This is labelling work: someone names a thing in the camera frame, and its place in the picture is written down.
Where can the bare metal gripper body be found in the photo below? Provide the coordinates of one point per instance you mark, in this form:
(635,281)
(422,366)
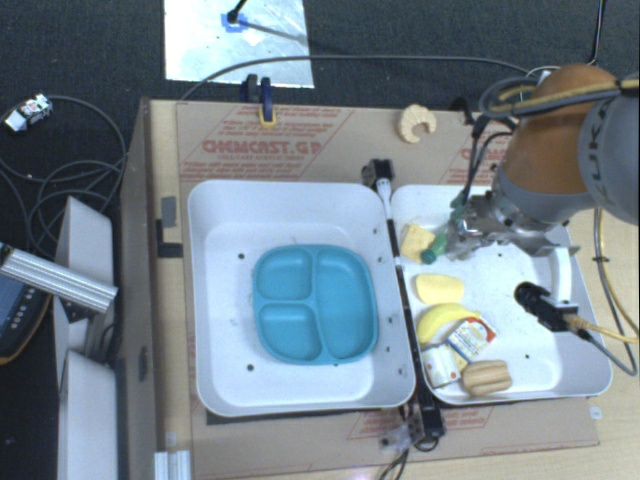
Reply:
(492,220)

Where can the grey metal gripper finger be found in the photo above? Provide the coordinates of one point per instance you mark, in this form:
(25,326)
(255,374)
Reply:
(477,248)
(456,248)

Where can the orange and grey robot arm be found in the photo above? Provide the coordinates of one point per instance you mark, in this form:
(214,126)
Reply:
(545,158)

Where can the small green bottle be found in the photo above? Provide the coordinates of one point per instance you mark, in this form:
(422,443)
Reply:
(434,249)

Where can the yellow toy cheese wedge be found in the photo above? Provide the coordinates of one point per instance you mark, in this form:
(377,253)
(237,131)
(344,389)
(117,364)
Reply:
(416,242)

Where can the yellow toy potato chip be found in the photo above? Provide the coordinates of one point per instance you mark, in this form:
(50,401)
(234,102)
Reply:
(439,289)

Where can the yellow banana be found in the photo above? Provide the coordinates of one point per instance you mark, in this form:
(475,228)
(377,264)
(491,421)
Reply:
(437,318)

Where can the thin black and white rod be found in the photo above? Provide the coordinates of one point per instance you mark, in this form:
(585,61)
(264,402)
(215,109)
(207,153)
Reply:
(406,308)

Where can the white plastic tray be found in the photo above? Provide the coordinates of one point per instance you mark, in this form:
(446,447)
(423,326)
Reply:
(500,328)
(225,288)

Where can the white packet with red print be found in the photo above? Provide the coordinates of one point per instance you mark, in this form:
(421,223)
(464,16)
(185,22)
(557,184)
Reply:
(472,337)

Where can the white and yellow carton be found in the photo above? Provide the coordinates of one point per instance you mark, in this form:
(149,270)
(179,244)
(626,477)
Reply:
(440,365)

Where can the tan toy croissant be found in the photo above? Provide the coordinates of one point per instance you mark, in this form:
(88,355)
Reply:
(412,123)

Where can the tan toy hot dog bun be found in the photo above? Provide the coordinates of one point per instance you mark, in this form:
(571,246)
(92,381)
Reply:
(486,378)

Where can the blue divided plate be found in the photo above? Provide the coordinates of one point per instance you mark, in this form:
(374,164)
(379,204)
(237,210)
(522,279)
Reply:
(315,305)

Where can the brown cardboard board red print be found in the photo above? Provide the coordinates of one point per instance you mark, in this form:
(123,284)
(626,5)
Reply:
(310,138)

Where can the black cylinder on white bracket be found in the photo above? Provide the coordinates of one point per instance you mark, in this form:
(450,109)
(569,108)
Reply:
(542,305)

